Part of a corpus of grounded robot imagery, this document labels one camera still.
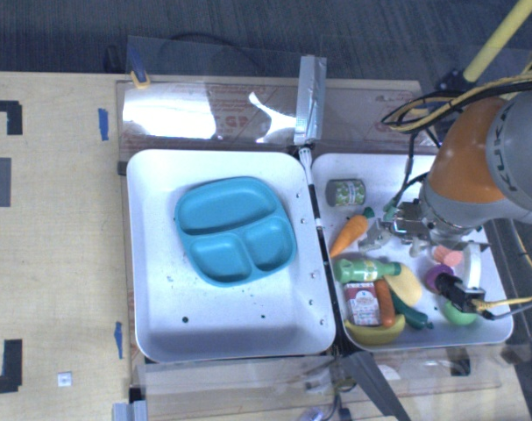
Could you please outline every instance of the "dark floor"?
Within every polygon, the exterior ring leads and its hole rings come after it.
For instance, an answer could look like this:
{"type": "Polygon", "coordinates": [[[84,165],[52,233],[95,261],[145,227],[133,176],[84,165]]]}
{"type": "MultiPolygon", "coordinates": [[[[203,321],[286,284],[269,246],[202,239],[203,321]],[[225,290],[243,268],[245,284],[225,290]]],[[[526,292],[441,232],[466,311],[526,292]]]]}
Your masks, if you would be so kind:
{"type": "MultiPolygon", "coordinates": [[[[517,1],[0,0],[0,70],[102,73],[110,45],[124,66],[128,36],[200,32],[238,47],[325,56],[330,78],[414,79],[429,92],[469,63],[517,1]]],[[[531,58],[532,14],[481,80],[515,74],[531,58]]],[[[532,229],[525,235],[532,246],[532,229]]],[[[532,411],[532,360],[518,369],[532,411]]]]}

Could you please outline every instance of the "brown sausage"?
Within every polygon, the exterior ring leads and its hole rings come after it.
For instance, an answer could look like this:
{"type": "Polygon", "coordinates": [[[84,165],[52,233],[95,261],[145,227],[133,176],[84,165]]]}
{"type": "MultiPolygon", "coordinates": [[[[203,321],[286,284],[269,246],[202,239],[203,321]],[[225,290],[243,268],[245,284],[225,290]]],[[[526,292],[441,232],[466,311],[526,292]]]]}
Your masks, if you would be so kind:
{"type": "Polygon", "coordinates": [[[384,279],[378,279],[374,282],[374,290],[379,300],[380,323],[385,327],[390,327],[396,321],[390,288],[384,279]]]}

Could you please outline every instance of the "orange carrot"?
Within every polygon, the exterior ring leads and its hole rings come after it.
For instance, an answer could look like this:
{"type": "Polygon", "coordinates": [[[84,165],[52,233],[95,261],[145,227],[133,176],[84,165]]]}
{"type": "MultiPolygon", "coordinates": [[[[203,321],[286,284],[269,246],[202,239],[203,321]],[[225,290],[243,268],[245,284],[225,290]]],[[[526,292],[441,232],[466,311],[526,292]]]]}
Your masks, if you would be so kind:
{"type": "Polygon", "coordinates": [[[380,323],[385,327],[393,326],[396,322],[396,313],[394,303],[390,294],[390,287],[384,279],[378,279],[374,282],[374,291],[379,301],[380,323]]]}
{"type": "Polygon", "coordinates": [[[337,235],[336,241],[330,249],[330,258],[336,257],[351,243],[361,237],[369,227],[369,222],[365,215],[354,215],[345,224],[342,231],[337,235]]]}

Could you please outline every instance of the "yellow pole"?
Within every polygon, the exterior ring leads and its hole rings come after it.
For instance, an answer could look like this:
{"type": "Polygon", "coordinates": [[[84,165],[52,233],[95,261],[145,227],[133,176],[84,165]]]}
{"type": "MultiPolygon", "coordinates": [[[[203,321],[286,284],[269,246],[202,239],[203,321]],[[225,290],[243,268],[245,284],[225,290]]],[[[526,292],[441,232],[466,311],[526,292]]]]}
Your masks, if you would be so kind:
{"type": "Polygon", "coordinates": [[[487,66],[490,65],[490,62],[493,61],[501,48],[513,37],[531,12],[532,0],[519,0],[516,3],[492,34],[492,37],[484,44],[476,57],[465,69],[463,77],[466,81],[476,82],[480,78],[487,66]]]}

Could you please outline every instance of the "label on box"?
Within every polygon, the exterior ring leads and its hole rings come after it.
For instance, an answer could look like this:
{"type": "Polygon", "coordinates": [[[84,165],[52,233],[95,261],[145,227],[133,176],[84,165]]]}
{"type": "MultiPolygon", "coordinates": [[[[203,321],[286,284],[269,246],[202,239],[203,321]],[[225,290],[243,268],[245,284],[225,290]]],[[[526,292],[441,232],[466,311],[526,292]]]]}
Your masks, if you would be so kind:
{"type": "Polygon", "coordinates": [[[353,324],[380,325],[379,301],[372,282],[345,284],[344,295],[353,324]]]}

